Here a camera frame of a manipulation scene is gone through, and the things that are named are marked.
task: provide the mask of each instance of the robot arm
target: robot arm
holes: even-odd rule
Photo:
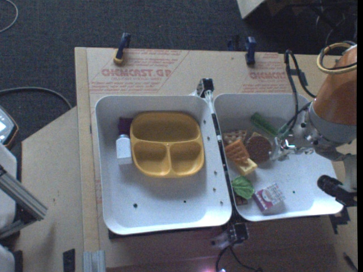
[[[323,57],[338,47],[347,50],[333,68],[326,68]],[[318,186],[346,206],[356,205],[357,155],[342,154],[336,148],[357,138],[357,45],[330,45],[318,56],[317,65],[327,78],[314,100],[296,114],[293,126],[279,132],[271,159],[315,151],[332,161],[343,161],[345,183],[322,176]]]

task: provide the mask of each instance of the brown round cookie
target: brown round cookie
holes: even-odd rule
[[[269,152],[272,151],[270,141],[262,135],[252,136],[246,144],[250,158],[257,164],[270,159]]]

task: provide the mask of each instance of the dark carpet floor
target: dark carpet floor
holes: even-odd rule
[[[76,104],[74,48],[117,47],[123,32],[131,48],[227,50],[236,35],[253,36],[261,52],[318,54],[326,40],[353,40],[356,10],[333,7],[340,29],[317,23],[310,8],[291,8],[270,17],[264,5],[243,20],[236,0],[11,0],[19,10],[14,25],[0,32],[0,90],[44,87]],[[339,1],[322,0],[328,4]],[[0,29],[15,10],[0,0]],[[19,141],[68,110],[59,98],[35,91],[0,93],[0,105],[20,127]]]

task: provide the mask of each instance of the white tray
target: white tray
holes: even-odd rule
[[[200,125],[205,164],[184,178],[152,178],[116,160],[119,117],[182,111]],[[119,235],[221,226],[232,207],[208,104],[195,96],[106,96],[96,105],[103,217]]]
[[[299,106],[308,101],[300,96]],[[255,112],[279,128],[294,115],[294,99],[290,94],[222,94],[215,98],[214,107],[221,132],[247,129],[266,135],[250,123]],[[230,179],[239,176],[234,164],[227,161]],[[316,184],[321,175],[336,178],[330,160],[317,155],[290,155],[288,160],[261,164],[247,175],[255,190],[276,182],[286,199],[272,212],[262,213],[253,199],[247,205],[237,206],[242,217],[250,221],[336,214],[343,206],[334,197],[320,190]]]

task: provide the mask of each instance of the blue clamp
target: blue clamp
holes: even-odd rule
[[[253,36],[249,36],[246,38],[246,62],[248,65],[254,65],[255,64],[255,48],[256,48],[257,42]]]
[[[120,46],[115,55],[113,56],[113,61],[117,65],[121,65],[123,62],[124,49],[128,48],[130,45],[131,34],[124,32],[121,38]]]

